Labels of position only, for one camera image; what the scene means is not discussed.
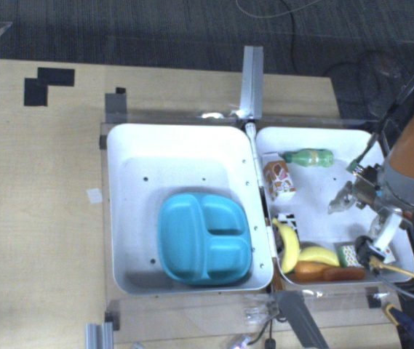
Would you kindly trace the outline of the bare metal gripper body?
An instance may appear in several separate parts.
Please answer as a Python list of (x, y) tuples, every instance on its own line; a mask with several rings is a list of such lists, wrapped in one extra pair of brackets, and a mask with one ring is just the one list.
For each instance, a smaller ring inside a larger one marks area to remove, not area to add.
[(351, 194), (355, 200), (355, 205), (359, 209), (370, 207), (371, 209), (383, 208), (383, 186), (381, 183), (382, 167), (375, 166), (363, 167), (357, 164), (353, 175), (355, 181), (352, 184)]

